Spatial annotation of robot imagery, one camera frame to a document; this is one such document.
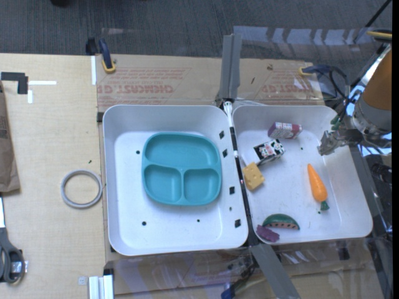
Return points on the white plastic tray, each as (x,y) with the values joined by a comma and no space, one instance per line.
(290,195)
(131,229)

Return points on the green watermelon slice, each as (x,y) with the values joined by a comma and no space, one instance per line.
(280,222)

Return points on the teal divided plate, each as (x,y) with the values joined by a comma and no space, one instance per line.
(180,149)

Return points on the brown cardboard board red print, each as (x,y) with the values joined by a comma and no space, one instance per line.
(162,79)

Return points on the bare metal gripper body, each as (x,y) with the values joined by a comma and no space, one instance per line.
(350,135)

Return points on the yellow cheese wedge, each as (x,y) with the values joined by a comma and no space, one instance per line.
(253,177)

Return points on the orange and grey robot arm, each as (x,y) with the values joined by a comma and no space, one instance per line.
(377,83)

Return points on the purple and white carton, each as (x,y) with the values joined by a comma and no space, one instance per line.
(284,130)

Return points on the cow print milk carton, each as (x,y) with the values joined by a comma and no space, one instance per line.
(269,149)

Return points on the brown paper bag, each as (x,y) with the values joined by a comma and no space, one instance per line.
(7,154)

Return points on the orange carrot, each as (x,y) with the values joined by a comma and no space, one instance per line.
(317,184)

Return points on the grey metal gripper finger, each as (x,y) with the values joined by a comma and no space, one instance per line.
(323,144)
(333,142)

